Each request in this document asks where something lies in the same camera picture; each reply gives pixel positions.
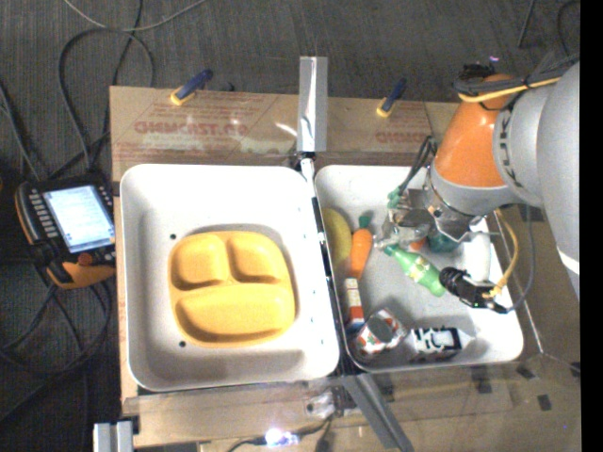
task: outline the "metal leg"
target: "metal leg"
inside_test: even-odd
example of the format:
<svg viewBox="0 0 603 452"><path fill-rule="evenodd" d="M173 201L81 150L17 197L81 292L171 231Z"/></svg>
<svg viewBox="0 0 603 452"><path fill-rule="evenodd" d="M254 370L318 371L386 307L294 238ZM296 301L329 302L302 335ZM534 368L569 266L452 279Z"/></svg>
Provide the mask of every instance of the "metal leg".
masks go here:
<svg viewBox="0 0 603 452"><path fill-rule="evenodd" d="M519 33L519 40L517 41L517 48L521 48L521 44L524 41L524 37L526 36L526 30L528 28L528 23L530 22L531 14L534 11L534 4L536 0L530 1L530 7L528 8L528 14L526 15L526 19L524 20L524 24L521 27L521 32Z"/></svg>
<svg viewBox="0 0 603 452"><path fill-rule="evenodd" d="M134 452L132 422L94 424L94 452Z"/></svg>
<svg viewBox="0 0 603 452"><path fill-rule="evenodd" d="M415 452L370 374L342 377L341 384L350 393L384 448L396 447L402 452Z"/></svg>

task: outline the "green bottle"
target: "green bottle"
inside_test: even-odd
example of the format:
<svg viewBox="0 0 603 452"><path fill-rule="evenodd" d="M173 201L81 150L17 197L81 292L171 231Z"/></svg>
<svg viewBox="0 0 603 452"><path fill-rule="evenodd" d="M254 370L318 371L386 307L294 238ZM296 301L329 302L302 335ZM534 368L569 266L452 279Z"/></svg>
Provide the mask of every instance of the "green bottle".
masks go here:
<svg viewBox="0 0 603 452"><path fill-rule="evenodd" d="M405 251L398 246L386 246L384 251L398 261L407 276L425 286L433 295L441 297L446 293L446 288L440 283L440 270L423 256Z"/></svg>

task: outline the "yellow divided plate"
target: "yellow divided plate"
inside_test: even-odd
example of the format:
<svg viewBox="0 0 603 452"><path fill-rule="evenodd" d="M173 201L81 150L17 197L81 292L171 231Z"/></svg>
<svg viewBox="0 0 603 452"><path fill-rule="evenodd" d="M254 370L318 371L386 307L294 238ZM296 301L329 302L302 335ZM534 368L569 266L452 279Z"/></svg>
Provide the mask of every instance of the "yellow divided plate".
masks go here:
<svg viewBox="0 0 603 452"><path fill-rule="evenodd" d="M182 239L170 253L171 308L201 347L243 347L284 333L295 318L285 258L263 234L214 232Z"/></svg>

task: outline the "metal bracket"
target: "metal bracket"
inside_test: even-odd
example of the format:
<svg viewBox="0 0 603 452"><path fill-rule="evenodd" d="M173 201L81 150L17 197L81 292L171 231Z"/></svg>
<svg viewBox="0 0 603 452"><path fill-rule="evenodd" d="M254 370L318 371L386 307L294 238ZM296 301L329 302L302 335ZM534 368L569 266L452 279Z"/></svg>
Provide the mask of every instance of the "metal bracket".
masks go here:
<svg viewBox="0 0 603 452"><path fill-rule="evenodd" d="M94 424L92 432L94 452L134 452L132 422Z"/></svg>
<svg viewBox="0 0 603 452"><path fill-rule="evenodd" d="M325 56L300 58L298 153L327 150L328 61Z"/></svg>
<svg viewBox="0 0 603 452"><path fill-rule="evenodd" d="M341 383L350 393L385 449L396 447L402 452L415 451L370 374L342 377Z"/></svg>

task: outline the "white wire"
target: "white wire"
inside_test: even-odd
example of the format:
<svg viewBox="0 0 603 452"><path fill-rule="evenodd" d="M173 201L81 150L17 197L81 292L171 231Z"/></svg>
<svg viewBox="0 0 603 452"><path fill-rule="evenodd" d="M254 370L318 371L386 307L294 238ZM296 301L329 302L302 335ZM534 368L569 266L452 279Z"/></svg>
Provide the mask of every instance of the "white wire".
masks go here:
<svg viewBox="0 0 603 452"><path fill-rule="evenodd" d="M75 13L77 13L80 17L86 19L91 24L94 24L94 25L99 26L101 28L108 28L108 29L112 29L112 30L121 30L122 32L141 32L143 30L151 30L152 28L157 28L157 27L159 27L159 26L161 26L163 24L166 24L167 22L172 21L176 17L179 17L183 13L186 13L186 12L188 12L190 10L193 10L194 8L196 8L199 5L205 3L206 1L207 0L197 0L193 4L190 4L189 6L184 7L182 10L177 11L176 13L174 13L173 15L171 15L170 17L167 17L164 20L162 20L161 22L157 22L155 24L150 24L150 25L145 25L145 26L136 26L136 27L132 27L132 28L113 28L113 27L110 27L109 25L101 24L100 22L95 21L94 19L92 19L91 17L89 17L88 15L86 15L86 13L84 13L78 7L76 7L70 0L63 0L63 2L65 2Z"/></svg>

